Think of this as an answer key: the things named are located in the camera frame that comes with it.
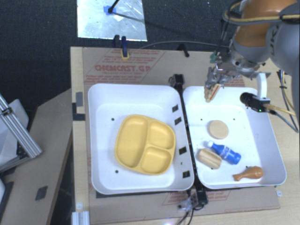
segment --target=black tape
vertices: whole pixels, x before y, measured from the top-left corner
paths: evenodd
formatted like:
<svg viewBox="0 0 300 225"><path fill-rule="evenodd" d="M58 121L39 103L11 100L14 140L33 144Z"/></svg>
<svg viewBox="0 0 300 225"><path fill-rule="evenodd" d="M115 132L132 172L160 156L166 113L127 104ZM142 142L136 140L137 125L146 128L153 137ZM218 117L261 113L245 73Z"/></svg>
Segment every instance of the black tape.
<svg viewBox="0 0 300 225"><path fill-rule="evenodd" d="M182 178L188 178L190 176L191 176L191 174L189 173L189 171L186 171L186 172L182 173Z"/></svg>
<svg viewBox="0 0 300 225"><path fill-rule="evenodd" d="M179 155L181 155L181 154L183 154L185 152L187 152L187 147L183 147L183 148L179 149Z"/></svg>
<svg viewBox="0 0 300 225"><path fill-rule="evenodd" d="M175 120L175 125L177 125L178 123L180 123L182 121L181 117L179 117L178 119Z"/></svg>
<svg viewBox="0 0 300 225"><path fill-rule="evenodd" d="M72 103L73 121L85 121L84 113L77 113L76 103Z"/></svg>
<svg viewBox="0 0 300 225"><path fill-rule="evenodd" d="M46 197L48 186L40 187L37 191L36 201Z"/></svg>
<svg viewBox="0 0 300 225"><path fill-rule="evenodd" d="M172 111L173 111L173 112L175 112L175 111L177 111L177 110L178 110L178 105L172 107Z"/></svg>

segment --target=yellow plate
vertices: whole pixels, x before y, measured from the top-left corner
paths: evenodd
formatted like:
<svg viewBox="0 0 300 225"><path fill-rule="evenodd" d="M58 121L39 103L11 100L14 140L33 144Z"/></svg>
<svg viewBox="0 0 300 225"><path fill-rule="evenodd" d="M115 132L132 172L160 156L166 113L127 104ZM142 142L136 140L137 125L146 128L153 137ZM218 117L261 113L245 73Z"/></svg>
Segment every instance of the yellow plate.
<svg viewBox="0 0 300 225"><path fill-rule="evenodd" d="M121 124L114 154L128 169L160 175L169 169L175 145L175 133L169 125L146 116L130 115Z"/></svg>

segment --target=metal plate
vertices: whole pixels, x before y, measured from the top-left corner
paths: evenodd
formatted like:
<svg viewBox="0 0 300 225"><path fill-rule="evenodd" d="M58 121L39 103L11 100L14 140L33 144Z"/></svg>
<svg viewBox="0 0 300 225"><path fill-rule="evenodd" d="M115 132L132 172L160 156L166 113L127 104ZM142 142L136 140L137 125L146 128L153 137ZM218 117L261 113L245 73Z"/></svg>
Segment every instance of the metal plate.
<svg viewBox="0 0 300 225"><path fill-rule="evenodd" d="M105 12L115 0L77 0L78 37L147 41L142 0L120 0L114 14Z"/></svg>

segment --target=toy water bottle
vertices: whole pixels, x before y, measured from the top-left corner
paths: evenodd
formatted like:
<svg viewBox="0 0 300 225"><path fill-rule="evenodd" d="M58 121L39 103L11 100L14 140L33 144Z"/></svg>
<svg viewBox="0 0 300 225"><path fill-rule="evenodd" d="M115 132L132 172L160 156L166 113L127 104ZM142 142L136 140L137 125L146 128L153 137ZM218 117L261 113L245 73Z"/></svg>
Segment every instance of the toy water bottle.
<svg viewBox="0 0 300 225"><path fill-rule="evenodd" d="M217 145L213 141L209 141L207 144L211 147L222 159L226 160L230 164L238 164L241 155L237 152L232 151L230 148L224 145Z"/></svg>

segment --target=black bracket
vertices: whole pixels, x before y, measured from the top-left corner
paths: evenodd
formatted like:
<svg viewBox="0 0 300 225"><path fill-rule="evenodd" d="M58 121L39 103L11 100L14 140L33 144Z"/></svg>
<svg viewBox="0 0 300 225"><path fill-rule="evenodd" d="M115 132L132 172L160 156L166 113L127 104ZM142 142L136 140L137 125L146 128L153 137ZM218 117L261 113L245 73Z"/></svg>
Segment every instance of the black bracket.
<svg viewBox="0 0 300 225"><path fill-rule="evenodd" d="M120 35L115 35L113 40L112 40L112 47L120 47Z"/></svg>
<svg viewBox="0 0 300 225"><path fill-rule="evenodd" d="M177 51L183 51L184 52L184 55L186 56L186 58L189 57L189 53L188 53L188 50L187 50L187 46L183 43L179 44L178 48L177 48Z"/></svg>
<svg viewBox="0 0 300 225"><path fill-rule="evenodd" d="M183 75L182 74L174 74L172 77L169 78L169 84L171 87L175 88L178 91L179 96L180 96L182 112L183 112L183 117L184 117L184 123L185 123L186 131L187 131L187 140L188 140L188 145L189 145L189 150L190 150L192 164L193 164L193 170L194 170L194 177L195 177L194 186L196 188L198 203L200 205L205 205L208 203L208 200L207 200L206 192L204 190L204 186L200 182L199 177L198 177L196 161L195 161L194 151L193 151L193 146L192 146L192 139L191 139L191 134L189 131L189 126L188 126L188 116L187 116L187 111L186 111L186 107L184 105L184 100L183 100L183 84L184 84Z"/></svg>
<svg viewBox="0 0 300 225"><path fill-rule="evenodd" d="M0 116L6 116L13 112L13 109L11 107L8 107L0 112Z"/></svg>

